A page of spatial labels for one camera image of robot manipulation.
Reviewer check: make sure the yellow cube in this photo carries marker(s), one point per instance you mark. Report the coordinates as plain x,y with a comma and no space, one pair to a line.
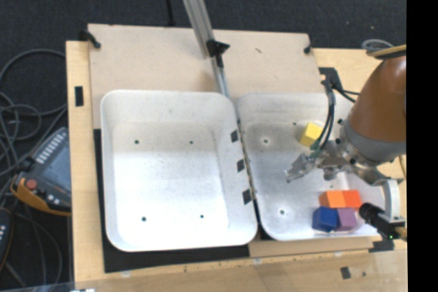
310,135

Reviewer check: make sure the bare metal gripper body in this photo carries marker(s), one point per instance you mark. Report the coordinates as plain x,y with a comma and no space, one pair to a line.
337,160

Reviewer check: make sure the white plastic tray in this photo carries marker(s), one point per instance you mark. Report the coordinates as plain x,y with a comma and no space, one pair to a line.
273,188
171,174

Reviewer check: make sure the orange cube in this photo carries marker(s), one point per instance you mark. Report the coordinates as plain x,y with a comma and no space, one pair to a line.
352,198
331,199

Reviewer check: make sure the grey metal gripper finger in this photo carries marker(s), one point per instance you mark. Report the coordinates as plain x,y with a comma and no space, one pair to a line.
300,160
295,175

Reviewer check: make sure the pale wood board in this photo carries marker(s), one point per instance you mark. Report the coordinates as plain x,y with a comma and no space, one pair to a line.
154,58

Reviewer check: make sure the blue cube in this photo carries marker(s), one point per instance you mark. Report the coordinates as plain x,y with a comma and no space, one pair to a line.
324,219

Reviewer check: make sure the black cylinder on white bracket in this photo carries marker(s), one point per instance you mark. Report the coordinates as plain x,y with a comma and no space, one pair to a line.
376,215

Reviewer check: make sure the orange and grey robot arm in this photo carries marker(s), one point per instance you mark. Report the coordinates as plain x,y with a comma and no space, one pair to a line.
380,106

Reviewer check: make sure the purple cube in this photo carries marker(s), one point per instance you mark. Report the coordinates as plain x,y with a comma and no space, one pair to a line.
347,219

